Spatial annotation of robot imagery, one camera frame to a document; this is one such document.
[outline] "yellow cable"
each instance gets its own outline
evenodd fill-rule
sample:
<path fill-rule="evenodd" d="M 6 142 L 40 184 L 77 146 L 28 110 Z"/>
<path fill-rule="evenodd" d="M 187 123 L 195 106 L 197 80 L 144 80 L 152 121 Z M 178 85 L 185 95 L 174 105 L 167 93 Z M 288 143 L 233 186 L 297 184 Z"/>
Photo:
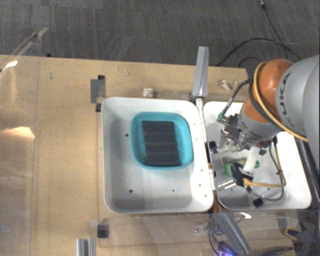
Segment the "yellow cable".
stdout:
<path fill-rule="evenodd" d="M 282 179 L 282 184 L 267 184 L 267 183 L 257 183 L 257 182 L 252 182 L 248 178 L 243 178 L 243 185 L 245 186 L 255 186 L 255 187 L 268 187 L 268 188 L 284 188 L 287 185 L 286 178 L 284 176 L 284 172 L 282 171 L 281 164 L 280 164 L 280 159 L 278 155 L 278 149 L 275 143 L 273 143 L 273 149 L 274 149 L 274 154 L 275 154 L 275 160 L 278 165 L 279 169 L 279 175 L 281 176 Z"/>
<path fill-rule="evenodd" d="M 289 134 L 295 136 L 296 138 L 304 141 L 304 142 L 308 142 L 308 139 L 296 132 L 294 132 L 293 130 L 289 129 L 288 127 L 284 126 L 266 107 L 266 105 L 264 104 L 261 95 L 259 93 L 258 90 L 258 74 L 260 69 L 266 64 L 266 62 L 262 62 L 258 65 L 258 67 L 256 68 L 255 72 L 254 72 L 254 77 L 253 77 L 253 90 L 254 93 L 257 97 L 257 101 L 260 104 L 261 108 L 263 109 L 263 111 L 268 115 L 268 117 L 271 118 L 272 121 L 274 121 L 281 129 L 283 129 L 284 131 L 288 132 Z"/>

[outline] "dark floor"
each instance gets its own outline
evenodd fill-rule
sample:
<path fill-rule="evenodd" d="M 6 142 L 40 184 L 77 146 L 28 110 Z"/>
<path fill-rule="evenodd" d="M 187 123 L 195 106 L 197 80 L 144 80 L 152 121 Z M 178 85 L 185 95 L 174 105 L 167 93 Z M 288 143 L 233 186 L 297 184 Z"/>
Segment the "dark floor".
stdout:
<path fill-rule="evenodd" d="M 319 0 L 264 0 L 286 47 L 301 58 L 319 54 Z M 1 0 L 0 54 L 9 54 L 34 29 L 47 27 L 42 55 L 194 65 L 198 46 L 215 66 L 298 58 L 283 45 L 261 0 Z"/>

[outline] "blue container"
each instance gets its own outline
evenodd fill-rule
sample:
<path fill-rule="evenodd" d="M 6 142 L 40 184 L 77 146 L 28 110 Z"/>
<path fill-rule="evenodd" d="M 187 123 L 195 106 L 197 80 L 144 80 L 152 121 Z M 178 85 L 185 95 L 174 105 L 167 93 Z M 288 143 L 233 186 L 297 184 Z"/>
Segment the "blue container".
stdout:
<path fill-rule="evenodd" d="M 180 166 L 155 167 L 147 165 L 143 121 L 173 122 Z M 187 121 L 178 114 L 164 112 L 142 112 L 137 114 L 130 125 L 131 149 L 134 160 L 147 169 L 174 170 L 189 165 L 194 158 L 191 133 Z"/>

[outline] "wooden table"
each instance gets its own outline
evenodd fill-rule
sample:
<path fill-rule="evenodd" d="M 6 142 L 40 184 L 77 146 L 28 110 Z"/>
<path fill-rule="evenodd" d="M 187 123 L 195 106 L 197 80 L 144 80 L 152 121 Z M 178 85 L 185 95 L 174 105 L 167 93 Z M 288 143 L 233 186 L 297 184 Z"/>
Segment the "wooden table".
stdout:
<path fill-rule="evenodd" d="M 97 125 L 96 104 L 91 103 L 90 80 L 104 75 L 107 97 L 141 98 L 143 88 L 153 88 L 159 99 L 185 100 L 192 91 L 195 67 L 23 58 L 39 65 L 30 252 L 33 256 L 76 255 L 77 238 L 96 237 L 97 223 L 115 217 L 114 214 L 104 216 L 104 210 L 99 207 L 102 198 L 98 160 L 102 149 L 97 145 L 100 145 L 101 130 Z M 23 79 L 31 79 L 27 70 L 21 75 Z M 245 79 L 244 69 L 210 67 L 207 99 L 228 100 L 233 92 L 222 88 L 221 81 L 232 83 Z M 243 101 L 245 95 L 243 88 L 236 100 Z M 258 240 L 256 246 L 263 249 L 270 243 L 270 240 L 267 243 Z M 288 245 L 291 241 L 275 239 L 272 243 Z M 9 252 L 14 248 L 15 243 L 8 241 L 8 254 L 3 255 L 11 255 Z M 97 242 L 96 251 L 97 256 L 212 255 L 207 241 L 111 247 L 99 246 Z M 26 252 L 15 249 L 14 255 L 26 255 Z"/>

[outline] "gray carpet floor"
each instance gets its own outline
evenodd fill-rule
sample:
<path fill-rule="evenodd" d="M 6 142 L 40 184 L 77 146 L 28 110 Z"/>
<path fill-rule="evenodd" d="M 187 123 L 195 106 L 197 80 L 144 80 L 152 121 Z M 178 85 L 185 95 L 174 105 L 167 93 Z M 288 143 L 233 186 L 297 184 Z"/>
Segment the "gray carpet floor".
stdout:
<path fill-rule="evenodd" d="M 319 0 L 264 3 L 285 46 L 319 54 Z M 222 66 L 285 57 L 260 0 L 1 0 L 0 26 L 0 54 L 47 27 L 41 54 L 53 57 L 194 65 L 198 46 L 209 46 L 215 66 L 251 38 L 278 43 L 249 41 Z"/>

